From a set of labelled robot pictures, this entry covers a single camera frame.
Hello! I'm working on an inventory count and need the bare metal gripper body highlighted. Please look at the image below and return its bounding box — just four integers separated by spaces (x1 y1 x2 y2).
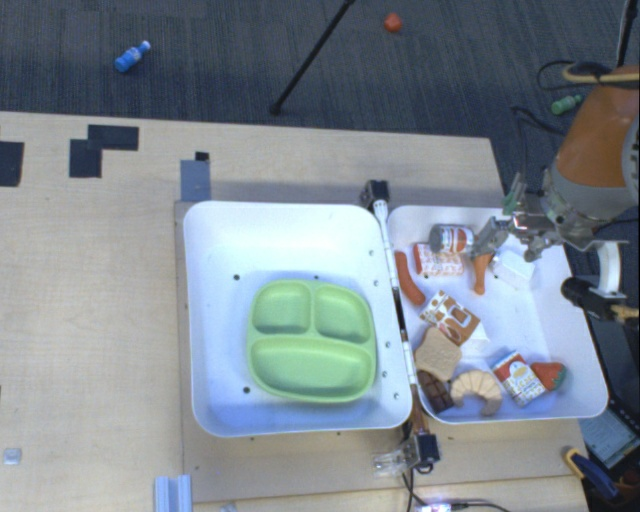
507 195 599 263

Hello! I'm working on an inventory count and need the red and white can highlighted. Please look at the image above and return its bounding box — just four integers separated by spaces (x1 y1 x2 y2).
428 223 476 255

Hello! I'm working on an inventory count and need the orange carrot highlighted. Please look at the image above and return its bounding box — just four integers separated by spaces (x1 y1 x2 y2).
471 251 497 297

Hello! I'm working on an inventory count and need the orange and white packet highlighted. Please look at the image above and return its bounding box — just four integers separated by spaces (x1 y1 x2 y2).
412 242 466 278

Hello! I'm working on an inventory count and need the white plastic tray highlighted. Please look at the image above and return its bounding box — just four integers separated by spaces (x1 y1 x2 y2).
182 200 414 439
386 204 610 426

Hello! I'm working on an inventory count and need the brown and white carton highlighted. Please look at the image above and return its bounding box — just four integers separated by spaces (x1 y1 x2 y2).
418 289 483 348

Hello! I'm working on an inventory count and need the orange sausage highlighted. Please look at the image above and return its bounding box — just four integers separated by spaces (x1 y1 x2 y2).
393 250 427 308

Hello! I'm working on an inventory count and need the green bottle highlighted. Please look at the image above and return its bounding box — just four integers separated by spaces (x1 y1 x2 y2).
550 94 584 117

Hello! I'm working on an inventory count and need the red strawberry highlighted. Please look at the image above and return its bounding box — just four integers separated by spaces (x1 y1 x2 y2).
530 361 568 393

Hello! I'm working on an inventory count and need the tan bread slice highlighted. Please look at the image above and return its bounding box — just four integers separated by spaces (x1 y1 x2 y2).
413 326 464 383

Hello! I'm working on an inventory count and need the red and white carton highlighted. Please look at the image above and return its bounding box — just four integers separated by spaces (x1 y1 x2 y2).
491 350 548 408

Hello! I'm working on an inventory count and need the beige croissant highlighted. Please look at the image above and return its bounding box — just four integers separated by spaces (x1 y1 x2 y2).
449 370 504 418

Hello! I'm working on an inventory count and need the brown chocolate bar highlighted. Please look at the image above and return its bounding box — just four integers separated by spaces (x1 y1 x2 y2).
416 369 456 415

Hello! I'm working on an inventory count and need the green divided plate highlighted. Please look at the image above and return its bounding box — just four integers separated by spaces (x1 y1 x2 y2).
245 279 378 405

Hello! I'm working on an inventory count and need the black tripod leg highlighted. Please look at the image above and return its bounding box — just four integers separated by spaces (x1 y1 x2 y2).
269 0 358 117

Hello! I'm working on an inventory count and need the blue bottle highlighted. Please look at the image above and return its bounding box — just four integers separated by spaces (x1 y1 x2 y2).
113 40 153 74

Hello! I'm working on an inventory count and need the black cylinder on white bracket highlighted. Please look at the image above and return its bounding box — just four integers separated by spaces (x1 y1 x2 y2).
560 239 632 322

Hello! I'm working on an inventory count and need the black block with wires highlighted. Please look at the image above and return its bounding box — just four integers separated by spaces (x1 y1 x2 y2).
363 179 391 207
411 433 443 471

